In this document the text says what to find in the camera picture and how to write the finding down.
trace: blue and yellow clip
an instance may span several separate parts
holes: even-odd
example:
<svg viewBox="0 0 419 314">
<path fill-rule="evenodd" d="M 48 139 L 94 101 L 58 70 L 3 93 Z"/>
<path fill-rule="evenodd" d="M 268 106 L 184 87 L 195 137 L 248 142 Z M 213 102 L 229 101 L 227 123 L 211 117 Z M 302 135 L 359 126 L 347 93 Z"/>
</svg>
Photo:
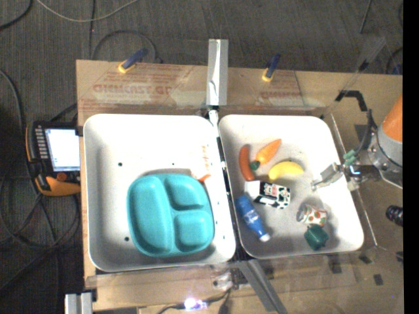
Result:
<svg viewBox="0 0 419 314">
<path fill-rule="evenodd" d="M 133 54 L 127 60 L 124 60 L 121 64 L 119 64 L 118 70 L 122 73 L 127 73 L 129 70 L 134 68 L 134 66 L 136 66 L 136 63 L 138 61 L 141 61 L 146 54 L 147 54 L 146 48 L 138 50 L 135 54 Z"/>
<path fill-rule="evenodd" d="M 274 57 L 272 57 L 268 63 L 265 66 L 265 70 L 263 71 L 263 76 L 262 79 L 264 81 L 271 81 L 273 76 L 274 76 L 274 72 L 276 69 L 276 66 L 278 65 L 278 62 L 280 61 L 281 55 L 280 54 L 276 54 Z"/>
</svg>

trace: white screen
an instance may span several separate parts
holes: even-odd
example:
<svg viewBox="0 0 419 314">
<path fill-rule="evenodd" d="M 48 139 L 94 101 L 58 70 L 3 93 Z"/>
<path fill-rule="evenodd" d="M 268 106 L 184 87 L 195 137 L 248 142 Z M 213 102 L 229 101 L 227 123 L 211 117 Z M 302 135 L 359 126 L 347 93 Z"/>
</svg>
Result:
<svg viewBox="0 0 419 314">
<path fill-rule="evenodd" d="M 79 136 L 72 129 L 46 129 L 46 140 L 54 171 L 80 169 Z"/>
</svg>

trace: turquoise tray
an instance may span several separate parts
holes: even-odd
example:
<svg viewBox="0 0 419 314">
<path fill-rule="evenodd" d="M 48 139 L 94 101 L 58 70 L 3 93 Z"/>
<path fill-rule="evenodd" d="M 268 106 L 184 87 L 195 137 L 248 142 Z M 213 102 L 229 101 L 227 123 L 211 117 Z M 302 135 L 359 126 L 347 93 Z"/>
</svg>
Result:
<svg viewBox="0 0 419 314">
<path fill-rule="evenodd" d="M 182 174 L 146 175 L 128 189 L 132 241 L 147 256 L 184 256 L 204 250 L 213 240 L 208 195 L 196 179 Z"/>
</svg>

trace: handheld device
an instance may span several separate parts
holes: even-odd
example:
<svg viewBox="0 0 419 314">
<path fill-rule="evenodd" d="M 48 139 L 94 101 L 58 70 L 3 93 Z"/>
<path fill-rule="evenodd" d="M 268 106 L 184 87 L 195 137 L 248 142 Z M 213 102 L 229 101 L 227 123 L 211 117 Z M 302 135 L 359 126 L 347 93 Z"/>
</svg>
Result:
<svg viewBox="0 0 419 314">
<path fill-rule="evenodd" d="M 46 196 L 79 193 L 80 148 L 74 124 L 34 121 L 26 128 L 31 176 Z"/>
</svg>

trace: toy carrot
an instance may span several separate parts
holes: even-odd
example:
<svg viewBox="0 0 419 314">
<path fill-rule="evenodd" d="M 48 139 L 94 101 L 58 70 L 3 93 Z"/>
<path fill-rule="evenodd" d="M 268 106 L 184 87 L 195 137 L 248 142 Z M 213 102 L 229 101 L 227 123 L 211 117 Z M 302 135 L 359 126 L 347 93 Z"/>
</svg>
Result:
<svg viewBox="0 0 419 314">
<path fill-rule="evenodd" d="M 249 166 L 249 147 L 247 145 L 242 146 L 240 149 L 240 153 L 238 155 L 238 164 L 243 178 L 246 181 L 254 181 L 255 176 L 253 175 Z"/>
<path fill-rule="evenodd" d="M 251 169 L 257 169 L 259 165 L 268 163 L 275 156 L 276 151 L 281 145 L 282 140 L 276 139 L 275 141 L 270 142 L 265 145 L 261 150 L 256 154 L 255 160 L 250 164 Z"/>
</svg>

